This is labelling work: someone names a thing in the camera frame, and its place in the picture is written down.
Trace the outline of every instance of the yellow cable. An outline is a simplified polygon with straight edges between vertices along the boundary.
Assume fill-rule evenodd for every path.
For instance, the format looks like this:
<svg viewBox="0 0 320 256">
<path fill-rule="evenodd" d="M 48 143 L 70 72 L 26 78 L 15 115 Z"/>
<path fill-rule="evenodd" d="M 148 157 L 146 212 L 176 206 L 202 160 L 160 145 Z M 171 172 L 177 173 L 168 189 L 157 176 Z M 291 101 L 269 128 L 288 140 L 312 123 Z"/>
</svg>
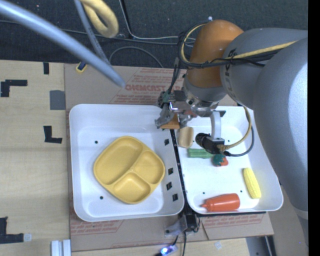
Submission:
<svg viewBox="0 0 320 256">
<path fill-rule="evenodd" d="M 280 49 L 283 49 L 285 47 L 288 47 L 289 45 L 292 45 L 295 42 L 296 41 L 291 41 L 291 42 L 287 42 L 287 43 L 283 43 L 283 44 L 277 44 L 277 45 L 270 46 L 270 47 L 267 47 L 267 48 L 245 52 L 245 53 L 242 53 L 242 54 L 239 54 L 239 55 L 235 55 L 233 57 L 232 56 L 231 57 L 226 57 L 226 59 L 246 58 L 246 57 L 250 57 L 250 56 L 253 56 L 253 55 L 258 55 L 258 54 L 263 54 L 263 53 L 267 53 L 267 52 L 271 52 L 271 51 L 276 51 L 276 50 L 280 50 Z"/>
<path fill-rule="evenodd" d="M 186 56 L 185 56 L 185 43 L 188 39 L 188 37 L 190 36 L 190 34 L 192 32 L 194 32 L 196 29 L 206 25 L 207 23 L 204 23 L 204 24 L 200 24 L 196 27 L 194 27 L 193 29 L 191 29 L 189 31 L 189 33 L 186 35 L 186 37 L 184 38 L 183 40 L 183 43 L 182 43 L 182 46 L 181 46 L 181 57 L 182 59 L 186 62 L 186 63 L 192 63 L 190 62 L 189 60 L 187 60 Z M 270 47 L 266 47 L 266 48 L 263 48 L 263 49 L 258 49 L 258 50 L 254 50 L 254 51 L 249 51 L 249 52 L 245 52 L 245 53 L 242 53 L 242 54 L 239 54 L 239 55 L 235 55 L 235 56 L 230 56 L 230 57 L 226 57 L 225 59 L 238 59 L 238 58 L 246 58 L 246 57 L 250 57 L 250 56 L 254 56 L 254 55 L 258 55 L 258 54 L 263 54 L 263 53 L 267 53 L 267 52 L 271 52 L 271 51 L 276 51 L 276 50 L 280 50 L 280 49 L 283 49 L 285 47 L 288 47 L 290 45 L 292 45 L 293 43 L 295 43 L 296 41 L 291 41 L 291 42 L 287 42 L 287 43 L 283 43 L 283 44 L 277 44 L 277 45 L 274 45 L 274 46 L 270 46 Z M 215 60 L 214 62 L 215 63 L 218 63 L 218 62 L 222 62 L 223 60 Z"/>
<path fill-rule="evenodd" d="M 96 30 L 106 38 L 113 38 L 119 32 L 115 13 L 103 0 L 79 0 Z"/>
<path fill-rule="evenodd" d="M 243 106 L 243 108 L 244 108 L 244 111 L 245 111 L 246 119 L 248 120 L 248 123 L 249 123 L 248 130 L 246 131 L 246 133 L 243 136 L 243 138 L 240 139 L 239 141 L 237 141 L 236 143 L 233 143 L 233 144 L 230 144 L 230 145 L 223 145 L 223 144 L 217 145 L 217 147 L 219 148 L 220 152 L 222 152 L 222 153 L 224 151 L 226 151 L 228 149 L 231 149 L 231 148 L 233 148 L 235 146 L 238 146 L 240 143 L 242 143 L 248 137 L 248 135 L 249 135 L 249 133 L 251 131 L 252 121 L 251 121 L 250 113 L 249 113 L 248 109 L 245 106 Z"/>
</svg>

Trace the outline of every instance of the gray pipe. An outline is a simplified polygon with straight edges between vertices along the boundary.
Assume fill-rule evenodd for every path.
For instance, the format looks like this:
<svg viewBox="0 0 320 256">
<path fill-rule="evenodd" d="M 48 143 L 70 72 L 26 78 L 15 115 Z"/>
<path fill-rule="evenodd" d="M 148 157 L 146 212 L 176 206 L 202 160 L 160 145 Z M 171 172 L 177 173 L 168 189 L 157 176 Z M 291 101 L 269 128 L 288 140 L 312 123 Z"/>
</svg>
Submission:
<svg viewBox="0 0 320 256">
<path fill-rule="evenodd" d="M 92 65 L 117 86 L 122 88 L 126 86 L 123 78 L 116 73 L 110 65 L 106 64 L 105 61 L 92 53 L 88 48 L 45 19 L 5 0 L 0 0 L 0 14 L 32 31 L 35 31 L 36 33 L 39 33 L 80 60 Z"/>
</svg>

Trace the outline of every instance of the ketchup bottle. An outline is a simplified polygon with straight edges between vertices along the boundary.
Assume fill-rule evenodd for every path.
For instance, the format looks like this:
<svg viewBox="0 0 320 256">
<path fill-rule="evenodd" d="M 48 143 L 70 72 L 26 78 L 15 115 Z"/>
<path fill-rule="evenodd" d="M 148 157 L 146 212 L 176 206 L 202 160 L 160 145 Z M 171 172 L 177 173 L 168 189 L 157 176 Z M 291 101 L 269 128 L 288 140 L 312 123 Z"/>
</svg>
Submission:
<svg viewBox="0 0 320 256">
<path fill-rule="evenodd" d="M 234 211 L 240 207 L 240 198 L 236 193 L 221 194 L 208 198 L 201 207 L 206 208 L 208 212 Z"/>
</svg>

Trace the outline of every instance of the white connector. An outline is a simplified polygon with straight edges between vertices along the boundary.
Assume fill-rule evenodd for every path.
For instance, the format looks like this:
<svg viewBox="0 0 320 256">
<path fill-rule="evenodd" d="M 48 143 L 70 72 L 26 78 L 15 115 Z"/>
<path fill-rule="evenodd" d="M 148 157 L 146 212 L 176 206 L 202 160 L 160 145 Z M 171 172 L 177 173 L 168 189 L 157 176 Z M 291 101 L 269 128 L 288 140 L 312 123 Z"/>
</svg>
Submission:
<svg viewBox="0 0 320 256">
<path fill-rule="evenodd" d="M 23 241 L 30 242 L 32 240 L 32 235 L 30 233 L 23 234 Z"/>
<path fill-rule="evenodd" d="M 71 256 L 70 239 L 63 241 L 51 241 L 50 256 Z"/>
</svg>

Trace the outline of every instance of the cardboard sheet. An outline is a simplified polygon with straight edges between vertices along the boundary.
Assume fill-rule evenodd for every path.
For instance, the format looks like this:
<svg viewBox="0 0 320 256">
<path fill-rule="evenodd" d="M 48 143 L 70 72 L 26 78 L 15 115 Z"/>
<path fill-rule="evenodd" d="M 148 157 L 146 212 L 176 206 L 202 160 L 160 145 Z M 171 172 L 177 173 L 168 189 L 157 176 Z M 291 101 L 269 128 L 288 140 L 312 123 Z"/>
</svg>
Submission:
<svg viewBox="0 0 320 256">
<path fill-rule="evenodd" d="M 173 69 L 115 66 L 114 69 L 126 81 L 125 88 L 119 88 L 90 66 L 83 73 L 77 73 L 75 67 L 76 64 L 64 65 L 72 251 L 171 244 L 175 238 L 166 237 L 165 228 L 178 220 L 177 215 L 101 222 L 85 222 L 76 215 L 73 208 L 68 117 L 70 109 L 77 104 L 155 105 L 160 93 L 169 87 Z M 184 73 L 185 71 L 180 73 L 174 90 L 181 89 Z M 226 96 L 220 105 L 237 104 Z M 190 233 L 188 242 L 273 234 L 268 213 L 215 215 L 202 217 L 199 231 Z M 182 243 L 183 239 L 181 236 L 177 242 Z"/>
</svg>

